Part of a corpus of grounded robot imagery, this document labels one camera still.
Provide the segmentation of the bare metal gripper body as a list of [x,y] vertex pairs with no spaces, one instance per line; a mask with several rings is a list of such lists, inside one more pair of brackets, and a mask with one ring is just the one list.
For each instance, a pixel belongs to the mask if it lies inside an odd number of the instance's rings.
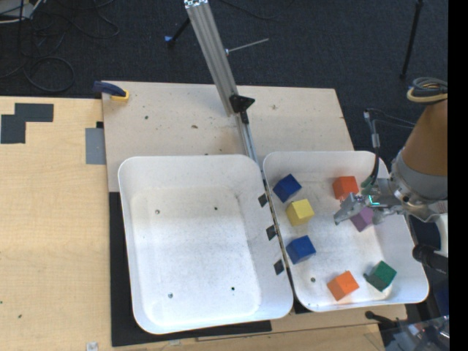
[[392,207],[401,205],[404,216],[414,216],[422,222],[436,222],[448,215],[446,199],[432,200],[423,197],[397,177],[377,178],[366,185],[366,205]]

